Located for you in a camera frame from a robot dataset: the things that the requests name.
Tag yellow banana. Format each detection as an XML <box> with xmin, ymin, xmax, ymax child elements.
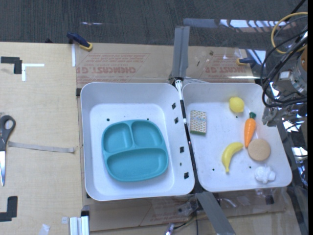
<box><xmin>221</xmin><ymin>141</ymin><xmax>245</xmax><ymax>174</ymax></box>

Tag white lumpy toy figure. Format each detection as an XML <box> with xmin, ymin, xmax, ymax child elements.
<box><xmin>254</xmin><ymin>165</ymin><xmax>277</xmax><ymax>184</ymax></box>

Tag small patterned carton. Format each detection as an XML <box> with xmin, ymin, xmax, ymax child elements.
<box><xmin>189</xmin><ymin>109</ymin><xmax>207</xmax><ymax>136</ymax></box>

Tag round tan biscuit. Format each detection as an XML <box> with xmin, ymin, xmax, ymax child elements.
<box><xmin>247</xmin><ymin>138</ymin><xmax>271</xmax><ymax>162</ymax></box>

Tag white plastic tray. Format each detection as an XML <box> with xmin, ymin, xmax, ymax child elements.
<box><xmin>80</xmin><ymin>82</ymin><xmax>196</xmax><ymax>202</ymax></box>
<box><xmin>181</xmin><ymin>82</ymin><xmax>293</xmax><ymax>193</ymax></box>

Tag blue divided plate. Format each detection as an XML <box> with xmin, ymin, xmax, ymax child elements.
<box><xmin>101</xmin><ymin>119</ymin><xmax>170</xmax><ymax>183</ymax></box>

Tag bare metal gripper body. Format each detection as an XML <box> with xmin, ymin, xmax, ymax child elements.
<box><xmin>269</xmin><ymin>57</ymin><xmax>308</xmax><ymax>107</ymax></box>

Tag grey handled scissors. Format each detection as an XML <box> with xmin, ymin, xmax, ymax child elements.
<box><xmin>0</xmin><ymin>115</ymin><xmax>17</xmax><ymax>187</ymax></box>

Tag orange carrot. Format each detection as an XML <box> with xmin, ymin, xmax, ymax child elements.
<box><xmin>244</xmin><ymin>112</ymin><xmax>257</xmax><ymax>148</ymax></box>

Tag brown cardboard board red print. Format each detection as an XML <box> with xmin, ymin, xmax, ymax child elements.
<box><xmin>74</xmin><ymin>42</ymin><xmax>292</xmax><ymax>232</ymax></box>

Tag yellow lemon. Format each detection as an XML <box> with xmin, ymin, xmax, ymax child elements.
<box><xmin>228</xmin><ymin>96</ymin><xmax>246</xmax><ymax>114</ymax></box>

